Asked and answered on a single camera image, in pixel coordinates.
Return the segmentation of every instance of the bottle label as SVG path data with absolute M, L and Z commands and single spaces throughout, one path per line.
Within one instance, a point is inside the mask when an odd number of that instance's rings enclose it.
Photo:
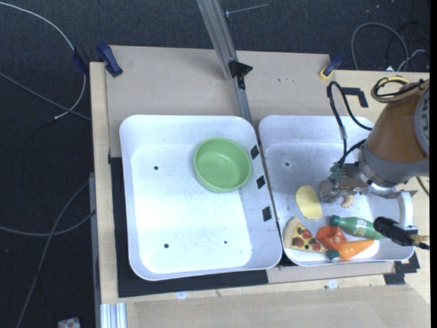
M 363 237 L 366 234 L 367 224 L 365 220 L 358 219 L 356 222 L 354 236 Z

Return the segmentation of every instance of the dark floor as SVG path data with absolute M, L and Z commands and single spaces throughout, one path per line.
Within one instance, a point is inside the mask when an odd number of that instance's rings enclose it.
M 108 44 L 211 48 L 195 0 L 0 0 L 35 12 L 95 59 Z M 344 56 L 341 68 L 398 70 L 406 59 L 389 28 L 412 55 L 407 70 L 429 72 L 429 0 L 221 0 L 231 15 L 238 50 Z M 356 34 L 356 63 L 351 52 Z M 82 76 L 67 42 L 49 24 L 0 4 L 0 72 L 70 107 Z M 89 91 L 76 110 L 90 115 Z M 91 123 L 74 115 L 46 124 L 63 110 L 0 77 L 0 226 L 50 232 L 66 203 L 93 171 Z M 87 190 L 71 203 L 58 230 L 89 213 Z M 78 316 L 94 326 L 89 222 L 54 236 L 33 294 L 26 298 L 47 238 L 0 230 L 0 327 L 56 327 Z

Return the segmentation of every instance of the white tray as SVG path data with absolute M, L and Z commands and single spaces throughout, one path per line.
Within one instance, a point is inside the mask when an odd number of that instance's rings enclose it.
M 134 115 L 120 126 L 128 253 L 147 280 L 267 269 L 282 244 L 253 127 L 242 118 Z M 197 181 L 193 154 L 211 137 L 239 143 L 253 173 L 239 190 L 208 191 Z
M 348 146 L 367 138 L 369 131 L 360 128 L 351 118 L 341 117 L 348 134 Z M 358 118 L 364 125 L 373 126 L 365 119 Z M 385 216 L 399 221 L 397 199 L 386 200 L 376 195 L 357 195 L 353 207 L 340 206 L 342 198 L 333 204 L 322 203 L 323 217 L 305 219 L 296 203 L 296 192 L 303 185 L 312 186 L 318 193 L 320 185 L 330 174 L 330 167 L 343 154 L 343 142 L 333 116 L 270 115 L 259 124 L 259 136 L 266 162 L 268 179 L 272 189 L 274 207 L 281 233 L 288 220 L 298 216 L 316 235 L 319 228 L 329 223 L 331 215 L 340 217 L 357 216 L 373 221 Z M 358 150 L 351 153 L 346 163 L 357 160 Z M 358 240 L 348 236 L 349 240 Z M 311 266 L 342 262 L 371 262 L 405 260 L 411 257 L 414 247 L 402 247 L 390 239 L 376 241 L 370 248 L 351 260 L 330 262 L 323 254 L 284 249 L 287 257 L 295 264 Z

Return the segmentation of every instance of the toy pizza slice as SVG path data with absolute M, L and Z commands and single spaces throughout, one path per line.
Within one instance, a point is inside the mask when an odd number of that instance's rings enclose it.
M 326 253 L 326 250 L 322 247 L 320 242 L 296 216 L 287 222 L 283 233 L 283 243 L 284 247 L 290 249 L 312 251 L 322 254 Z

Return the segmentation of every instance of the orange carrot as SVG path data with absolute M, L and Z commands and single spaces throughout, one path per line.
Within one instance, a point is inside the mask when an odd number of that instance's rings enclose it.
M 329 260 L 332 260 L 338 256 L 343 259 L 350 259 L 352 256 L 365 251 L 368 247 L 374 244 L 375 241 L 373 239 L 366 239 L 365 241 L 351 241 L 341 244 L 338 249 L 328 250 L 326 255 Z

